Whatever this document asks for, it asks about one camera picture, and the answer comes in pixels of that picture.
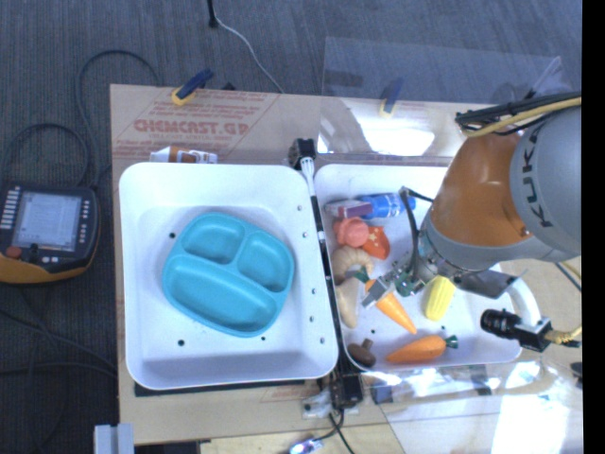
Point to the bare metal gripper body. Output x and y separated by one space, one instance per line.
416 276

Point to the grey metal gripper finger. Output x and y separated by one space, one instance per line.
388 279
375 296

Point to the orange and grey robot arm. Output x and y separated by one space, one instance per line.
477 197

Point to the orange toy carrot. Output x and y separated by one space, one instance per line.
397 311
418 349

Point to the yellow toy corn cob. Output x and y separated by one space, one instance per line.
439 298

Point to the orange toy pizza slice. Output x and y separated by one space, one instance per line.
377 244

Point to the tan toy croissant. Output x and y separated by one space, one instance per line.
347 258

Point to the brown toy mushroom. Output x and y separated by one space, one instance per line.
363 355

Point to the thin black and white rod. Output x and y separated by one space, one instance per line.
326 258

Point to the blue plastic bottle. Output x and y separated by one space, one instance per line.
385 206

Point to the white plastic tray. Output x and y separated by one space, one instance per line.
151 301
468 338

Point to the purple and white carton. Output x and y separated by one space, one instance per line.
347 208

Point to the blue divided plate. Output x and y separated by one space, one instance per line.
222 282

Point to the brown cardboard board red print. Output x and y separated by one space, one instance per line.
227 126

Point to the white and orange tube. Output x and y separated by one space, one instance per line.
184 155

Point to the black cylinder on white bracket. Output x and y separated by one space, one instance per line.
513 326

